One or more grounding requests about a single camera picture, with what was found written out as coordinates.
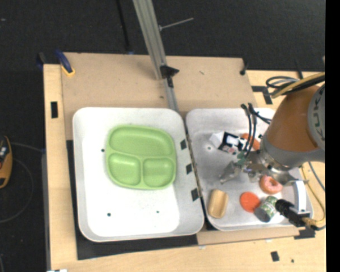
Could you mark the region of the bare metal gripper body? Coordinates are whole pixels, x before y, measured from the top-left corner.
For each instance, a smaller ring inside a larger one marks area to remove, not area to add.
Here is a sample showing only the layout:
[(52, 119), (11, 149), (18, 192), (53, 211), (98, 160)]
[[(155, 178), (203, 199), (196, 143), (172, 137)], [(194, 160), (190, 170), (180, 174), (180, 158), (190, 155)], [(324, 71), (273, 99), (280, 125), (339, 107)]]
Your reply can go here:
[(295, 177), (290, 174), (292, 168), (281, 165), (266, 151), (251, 151), (241, 165), (243, 172), (246, 173), (246, 169), (260, 170), (262, 176), (270, 176), (281, 185), (291, 185), (295, 182)]

